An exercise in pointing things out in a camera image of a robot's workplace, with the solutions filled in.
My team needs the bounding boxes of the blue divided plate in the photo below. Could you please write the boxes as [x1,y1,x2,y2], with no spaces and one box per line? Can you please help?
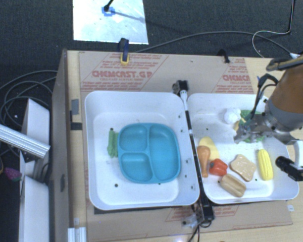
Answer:
[117,123,181,185]

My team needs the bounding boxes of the green toy lettuce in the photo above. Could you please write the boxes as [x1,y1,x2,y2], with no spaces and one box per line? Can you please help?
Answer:
[239,109,266,144]

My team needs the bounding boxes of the yellow toy corn cob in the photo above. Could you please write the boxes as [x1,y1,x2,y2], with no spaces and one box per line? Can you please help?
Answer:
[257,149,274,182]

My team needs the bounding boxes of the white toy garlic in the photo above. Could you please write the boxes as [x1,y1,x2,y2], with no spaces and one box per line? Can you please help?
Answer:
[223,108,242,124]

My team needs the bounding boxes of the white plastic tray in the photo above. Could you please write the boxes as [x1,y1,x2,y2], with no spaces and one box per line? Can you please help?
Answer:
[186,92,300,205]
[84,90,200,211]

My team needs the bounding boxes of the thin black and white rod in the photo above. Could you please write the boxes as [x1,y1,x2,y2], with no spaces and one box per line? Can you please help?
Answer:
[180,89,208,207]

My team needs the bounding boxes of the orange toy chicken drumstick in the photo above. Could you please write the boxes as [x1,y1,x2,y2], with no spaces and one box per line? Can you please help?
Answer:
[196,145,211,178]

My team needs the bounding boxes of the tan toy toast slice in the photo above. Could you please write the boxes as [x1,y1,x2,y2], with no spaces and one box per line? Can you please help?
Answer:
[229,154,258,183]

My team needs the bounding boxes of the black cylinder on white bracket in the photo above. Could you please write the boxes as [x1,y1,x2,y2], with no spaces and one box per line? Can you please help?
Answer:
[275,139,303,183]

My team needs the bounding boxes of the yellow toy lemon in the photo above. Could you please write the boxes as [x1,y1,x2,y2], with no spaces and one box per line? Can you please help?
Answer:
[198,136,220,161]

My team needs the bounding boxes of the tan toy bread bun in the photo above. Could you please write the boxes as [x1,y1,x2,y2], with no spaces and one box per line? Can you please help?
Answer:
[220,173,247,198]

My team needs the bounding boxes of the green toy beans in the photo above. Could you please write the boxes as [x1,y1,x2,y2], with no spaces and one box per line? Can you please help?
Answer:
[107,130,120,159]

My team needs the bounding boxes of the purple toy grapes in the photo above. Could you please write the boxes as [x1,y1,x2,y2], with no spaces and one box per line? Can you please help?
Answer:
[4,167,23,182]

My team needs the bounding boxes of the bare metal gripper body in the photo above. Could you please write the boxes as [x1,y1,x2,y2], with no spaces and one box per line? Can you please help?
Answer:
[244,114,293,145]

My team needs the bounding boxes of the red toy bell pepper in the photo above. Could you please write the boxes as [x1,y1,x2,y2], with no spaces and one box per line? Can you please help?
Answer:
[208,158,229,177]

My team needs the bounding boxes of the brown cardboard board red print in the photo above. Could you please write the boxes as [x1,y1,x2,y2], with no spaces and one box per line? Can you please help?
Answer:
[78,51,293,233]

